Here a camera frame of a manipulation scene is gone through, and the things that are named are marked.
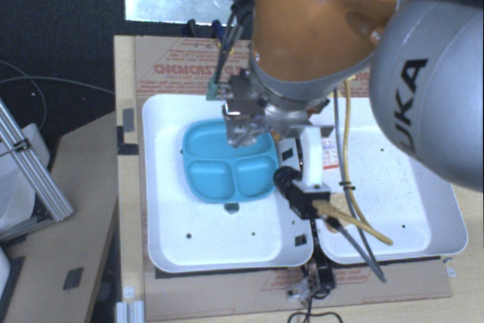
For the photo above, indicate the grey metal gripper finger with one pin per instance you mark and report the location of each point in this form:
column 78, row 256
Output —
column 259, row 130
column 236, row 130

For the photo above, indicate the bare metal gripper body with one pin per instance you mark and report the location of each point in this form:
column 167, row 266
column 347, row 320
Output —
column 246, row 96

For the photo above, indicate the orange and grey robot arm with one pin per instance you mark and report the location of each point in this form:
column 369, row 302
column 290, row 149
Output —
column 317, row 22

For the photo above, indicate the blue divided plate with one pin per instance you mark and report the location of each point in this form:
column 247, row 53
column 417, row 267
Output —
column 211, row 177

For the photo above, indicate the white and red packet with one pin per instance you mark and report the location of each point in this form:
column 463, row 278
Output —
column 329, row 155

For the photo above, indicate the white plastic tray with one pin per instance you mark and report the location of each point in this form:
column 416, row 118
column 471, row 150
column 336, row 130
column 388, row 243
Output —
column 393, row 200
column 211, row 234

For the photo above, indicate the black block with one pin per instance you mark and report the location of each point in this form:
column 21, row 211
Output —
column 326, row 276

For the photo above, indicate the brown cardboard board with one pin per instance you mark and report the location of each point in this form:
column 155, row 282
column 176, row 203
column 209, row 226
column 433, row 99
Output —
column 211, row 299

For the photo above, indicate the black cylinder on white bracket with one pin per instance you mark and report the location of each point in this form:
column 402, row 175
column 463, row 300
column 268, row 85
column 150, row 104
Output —
column 311, row 159

